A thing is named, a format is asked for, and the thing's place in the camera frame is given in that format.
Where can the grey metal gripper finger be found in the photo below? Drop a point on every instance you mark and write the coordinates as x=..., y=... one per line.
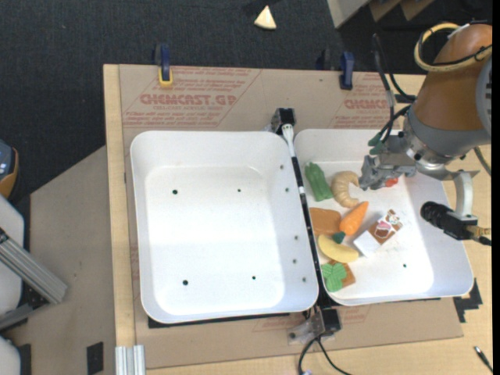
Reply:
x=367, y=178
x=382, y=181

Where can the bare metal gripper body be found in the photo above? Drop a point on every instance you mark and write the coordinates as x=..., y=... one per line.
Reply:
x=394, y=158

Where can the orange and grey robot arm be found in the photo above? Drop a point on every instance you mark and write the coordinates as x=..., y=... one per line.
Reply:
x=453, y=92

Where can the small red toy food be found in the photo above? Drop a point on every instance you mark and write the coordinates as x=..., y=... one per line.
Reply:
x=391, y=182

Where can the beige croissant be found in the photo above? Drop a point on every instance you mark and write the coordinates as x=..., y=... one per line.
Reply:
x=341, y=188

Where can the orange carrot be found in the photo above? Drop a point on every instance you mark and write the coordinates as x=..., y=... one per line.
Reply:
x=353, y=219

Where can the green asparagus bundle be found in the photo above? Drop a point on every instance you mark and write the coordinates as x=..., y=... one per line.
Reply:
x=318, y=182

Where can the white carton with cake print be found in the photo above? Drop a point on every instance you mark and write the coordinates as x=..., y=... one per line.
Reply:
x=377, y=234

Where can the brown bread slice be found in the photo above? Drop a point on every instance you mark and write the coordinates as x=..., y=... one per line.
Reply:
x=323, y=221

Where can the thin black and white rod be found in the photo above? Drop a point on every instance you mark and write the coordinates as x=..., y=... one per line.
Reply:
x=301, y=186

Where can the yellow banana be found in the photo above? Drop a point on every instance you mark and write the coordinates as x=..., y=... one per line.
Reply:
x=338, y=250

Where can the white plastic tray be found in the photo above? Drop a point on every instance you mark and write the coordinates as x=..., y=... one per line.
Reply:
x=218, y=229
x=390, y=276

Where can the brown biscuit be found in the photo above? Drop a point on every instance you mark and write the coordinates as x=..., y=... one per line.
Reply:
x=350, y=277

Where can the green leafy vegetable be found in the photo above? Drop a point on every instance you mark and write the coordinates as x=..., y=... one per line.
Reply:
x=334, y=277

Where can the brown cardboard board red print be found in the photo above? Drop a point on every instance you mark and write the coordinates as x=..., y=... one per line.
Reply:
x=242, y=96

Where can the cream triangular wedge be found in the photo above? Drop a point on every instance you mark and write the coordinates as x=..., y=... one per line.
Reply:
x=266, y=20

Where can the black cylinder on white bracket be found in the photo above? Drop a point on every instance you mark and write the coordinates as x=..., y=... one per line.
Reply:
x=445, y=217

